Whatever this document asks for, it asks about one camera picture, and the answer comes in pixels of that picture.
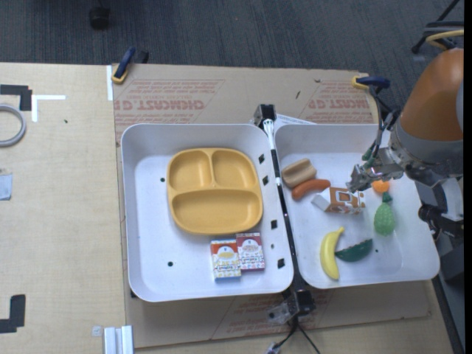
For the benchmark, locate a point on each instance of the small orange fruit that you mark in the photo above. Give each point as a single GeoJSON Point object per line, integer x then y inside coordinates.
{"type": "Point", "coordinates": [381, 186]}

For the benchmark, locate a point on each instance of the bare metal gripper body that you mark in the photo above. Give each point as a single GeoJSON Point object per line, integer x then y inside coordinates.
{"type": "Point", "coordinates": [389, 162]}

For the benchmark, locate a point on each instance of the white plastic tray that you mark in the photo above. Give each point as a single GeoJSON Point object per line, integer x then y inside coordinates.
{"type": "Point", "coordinates": [368, 271]}
{"type": "Point", "coordinates": [155, 216]}

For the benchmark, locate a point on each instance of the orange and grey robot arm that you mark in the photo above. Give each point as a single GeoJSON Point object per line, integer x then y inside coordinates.
{"type": "Point", "coordinates": [431, 98]}

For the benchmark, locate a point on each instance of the green melon slice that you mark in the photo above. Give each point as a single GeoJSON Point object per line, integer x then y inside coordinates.
{"type": "Point", "coordinates": [354, 253]}

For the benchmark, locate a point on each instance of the thin black and white rod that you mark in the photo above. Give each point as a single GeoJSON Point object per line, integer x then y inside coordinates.
{"type": "Point", "coordinates": [285, 216]}

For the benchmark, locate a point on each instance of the red and white packet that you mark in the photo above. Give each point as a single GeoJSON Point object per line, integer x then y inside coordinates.
{"type": "Point", "coordinates": [251, 253]}

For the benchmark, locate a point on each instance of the white paper sheet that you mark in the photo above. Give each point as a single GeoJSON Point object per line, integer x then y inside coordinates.
{"type": "Point", "coordinates": [295, 119]}

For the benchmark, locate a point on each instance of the orange and white carton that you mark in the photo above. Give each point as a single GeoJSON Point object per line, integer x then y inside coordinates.
{"type": "Point", "coordinates": [337, 201]}

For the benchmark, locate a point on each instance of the yellow divided plate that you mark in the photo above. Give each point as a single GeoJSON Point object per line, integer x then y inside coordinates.
{"type": "Point", "coordinates": [214, 210]}

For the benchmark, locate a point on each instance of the tan hot dog bun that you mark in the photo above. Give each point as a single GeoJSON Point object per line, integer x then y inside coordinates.
{"type": "Point", "coordinates": [298, 172]}

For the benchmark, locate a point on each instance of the orange and white packet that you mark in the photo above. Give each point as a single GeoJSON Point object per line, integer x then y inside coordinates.
{"type": "Point", "coordinates": [225, 260]}

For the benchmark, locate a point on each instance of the black cylinder on white bracket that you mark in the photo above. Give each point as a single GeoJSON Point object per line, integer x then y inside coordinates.
{"type": "Point", "coordinates": [433, 214]}

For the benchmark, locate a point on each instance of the yellow banana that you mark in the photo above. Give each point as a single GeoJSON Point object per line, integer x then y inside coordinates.
{"type": "Point", "coordinates": [327, 256]}

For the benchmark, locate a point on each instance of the brown cardboard board red print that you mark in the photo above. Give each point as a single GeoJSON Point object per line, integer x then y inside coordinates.
{"type": "Point", "coordinates": [221, 98]}

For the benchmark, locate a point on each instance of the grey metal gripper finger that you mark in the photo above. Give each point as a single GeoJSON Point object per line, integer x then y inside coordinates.
{"type": "Point", "coordinates": [370, 181]}
{"type": "Point", "coordinates": [354, 179]}

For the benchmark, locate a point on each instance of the orange sausage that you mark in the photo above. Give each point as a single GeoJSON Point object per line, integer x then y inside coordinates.
{"type": "Point", "coordinates": [309, 188]}

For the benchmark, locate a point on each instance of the green grapes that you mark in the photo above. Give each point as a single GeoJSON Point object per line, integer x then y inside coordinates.
{"type": "Point", "coordinates": [384, 218]}

